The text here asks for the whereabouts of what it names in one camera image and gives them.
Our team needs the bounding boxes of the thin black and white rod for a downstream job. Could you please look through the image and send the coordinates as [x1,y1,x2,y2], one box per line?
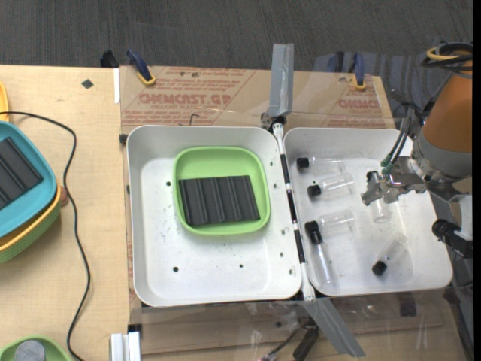
[272,123,316,302]

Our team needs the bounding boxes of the clear plastic bottle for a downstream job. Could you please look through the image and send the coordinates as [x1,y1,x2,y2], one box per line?
[318,208,356,237]

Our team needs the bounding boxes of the slim clear bottle black cap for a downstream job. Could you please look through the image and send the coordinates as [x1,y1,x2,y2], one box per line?
[304,220,337,287]

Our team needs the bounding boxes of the clear bottle with black cap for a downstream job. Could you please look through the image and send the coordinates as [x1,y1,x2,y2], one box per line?
[296,157,347,177]
[307,173,356,199]
[366,171,392,224]
[371,235,413,278]

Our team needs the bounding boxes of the green plate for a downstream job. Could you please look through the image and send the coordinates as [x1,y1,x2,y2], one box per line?
[173,146,272,237]
[0,335,74,361]
[0,201,62,265]

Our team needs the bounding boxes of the white plastic tray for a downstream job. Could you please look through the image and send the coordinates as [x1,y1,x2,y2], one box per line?
[126,125,304,308]
[282,127,454,298]

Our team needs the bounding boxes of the blue plate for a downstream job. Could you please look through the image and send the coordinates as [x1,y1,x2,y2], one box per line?
[0,120,59,238]

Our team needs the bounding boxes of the black ribbed rack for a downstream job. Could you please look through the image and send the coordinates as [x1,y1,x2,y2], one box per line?
[0,137,44,211]
[177,174,262,228]

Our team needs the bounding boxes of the brown cardboard board red print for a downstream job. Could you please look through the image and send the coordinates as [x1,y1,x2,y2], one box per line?
[119,65,467,356]

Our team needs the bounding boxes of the black cylinder on white bracket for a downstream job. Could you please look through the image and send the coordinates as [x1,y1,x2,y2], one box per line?
[431,193,473,259]

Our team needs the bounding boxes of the grey metal cylinder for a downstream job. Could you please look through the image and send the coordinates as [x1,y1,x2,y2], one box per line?
[14,339,47,361]

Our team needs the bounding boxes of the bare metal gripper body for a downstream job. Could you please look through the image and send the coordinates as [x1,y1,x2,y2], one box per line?
[389,156,471,203]

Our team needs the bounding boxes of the yellow plate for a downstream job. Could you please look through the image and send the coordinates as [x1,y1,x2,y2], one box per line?
[0,184,62,254]

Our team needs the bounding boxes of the black block with thin wires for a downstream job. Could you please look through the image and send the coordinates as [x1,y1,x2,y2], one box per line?
[266,114,289,131]

